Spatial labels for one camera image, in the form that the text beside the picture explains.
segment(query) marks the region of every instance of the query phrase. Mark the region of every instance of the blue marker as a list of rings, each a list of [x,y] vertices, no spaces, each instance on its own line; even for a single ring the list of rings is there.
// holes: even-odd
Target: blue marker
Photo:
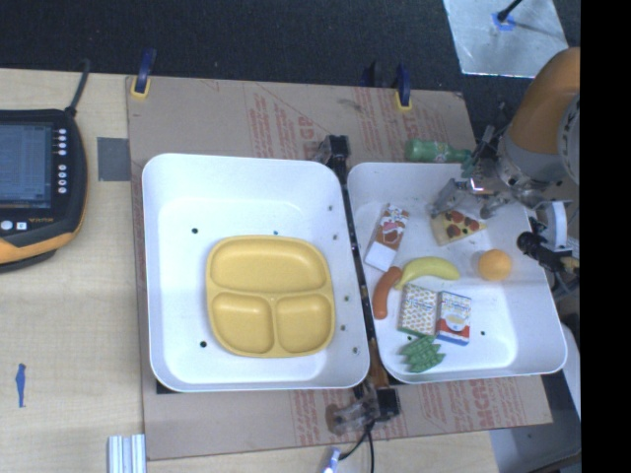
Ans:
[[[20,408],[24,408],[24,386],[27,383],[26,375],[27,366],[20,363],[18,365],[18,374],[16,374],[16,383],[18,384],[18,396],[20,397]]]

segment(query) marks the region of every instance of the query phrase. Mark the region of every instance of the blue clamp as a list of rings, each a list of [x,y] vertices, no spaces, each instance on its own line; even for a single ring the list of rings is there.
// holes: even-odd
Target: blue clamp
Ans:
[[[396,85],[396,105],[399,110],[409,110],[412,108],[410,74],[403,66],[403,63],[399,63],[396,67]]]
[[[133,83],[131,83],[131,96],[137,99],[145,99],[149,95],[149,86],[151,85],[151,69],[156,62],[156,55],[158,51],[153,47],[145,47],[142,50],[142,58],[140,60],[140,69],[138,75],[134,77]]]

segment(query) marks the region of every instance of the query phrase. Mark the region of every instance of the wooden table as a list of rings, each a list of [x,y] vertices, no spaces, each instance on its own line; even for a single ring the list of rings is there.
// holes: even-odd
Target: wooden table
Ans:
[[[63,108],[79,78],[0,69],[0,107]],[[101,473],[108,437],[143,433],[130,183],[99,181],[96,165],[100,137],[127,138],[125,76],[91,74],[77,123],[90,175],[82,230],[48,261],[0,274],[0,471]],[[147,471],[315,473],[326,450],[150,461]],[[380,440],[375,456],[377,472],[497,471],[487,432]],[[369,470],[366,444],[339,467]]]

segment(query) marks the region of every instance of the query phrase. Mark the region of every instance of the black fabric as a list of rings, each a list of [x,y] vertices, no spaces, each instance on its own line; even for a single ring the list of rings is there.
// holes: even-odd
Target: black fabric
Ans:
[[[580,45],[581,0],[553,0]],[[373,61],[411,88],[462,92],[476,137],[499,102],[517,108],[530,80],[460,72],[443,0],[0,0],[0,68],[359,85]]]

